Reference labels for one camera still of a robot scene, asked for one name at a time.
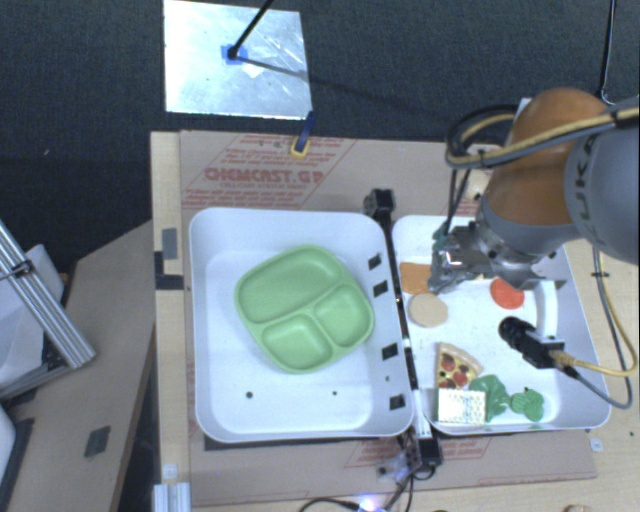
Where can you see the thin black and white rod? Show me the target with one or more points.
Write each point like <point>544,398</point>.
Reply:
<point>397,295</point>

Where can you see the orange bread slice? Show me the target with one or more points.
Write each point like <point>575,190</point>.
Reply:
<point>414,277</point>

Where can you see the green divided plate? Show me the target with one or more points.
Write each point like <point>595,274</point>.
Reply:
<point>300,305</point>

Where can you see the white plastic tray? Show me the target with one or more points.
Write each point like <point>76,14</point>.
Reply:
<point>480,335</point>
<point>225,410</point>

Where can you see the green leafy toy vegetable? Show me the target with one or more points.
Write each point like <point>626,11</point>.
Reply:
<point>492,392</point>

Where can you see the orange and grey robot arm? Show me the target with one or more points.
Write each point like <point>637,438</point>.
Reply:
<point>540,170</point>

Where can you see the pizza slice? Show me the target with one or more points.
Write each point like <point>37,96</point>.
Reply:
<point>452,367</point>

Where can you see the yellow and white packet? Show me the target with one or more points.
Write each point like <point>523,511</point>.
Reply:
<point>461,406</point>

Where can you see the black cylinder on white bracket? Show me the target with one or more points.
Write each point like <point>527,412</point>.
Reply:
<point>530,342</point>

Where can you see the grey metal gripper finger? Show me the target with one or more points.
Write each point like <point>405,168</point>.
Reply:
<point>436,276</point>
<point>457,281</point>

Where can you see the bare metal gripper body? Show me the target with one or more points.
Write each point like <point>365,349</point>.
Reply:
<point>472,252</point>

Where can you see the green broccoli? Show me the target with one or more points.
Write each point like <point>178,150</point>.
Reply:
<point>529,402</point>

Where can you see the brown cardboard board red print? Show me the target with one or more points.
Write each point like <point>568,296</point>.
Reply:
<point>260,170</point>

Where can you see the red-orange round toy food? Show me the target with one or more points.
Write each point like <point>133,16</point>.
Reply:
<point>506,296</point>

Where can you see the beige round biscuit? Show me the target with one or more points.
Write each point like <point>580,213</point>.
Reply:
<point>427,310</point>

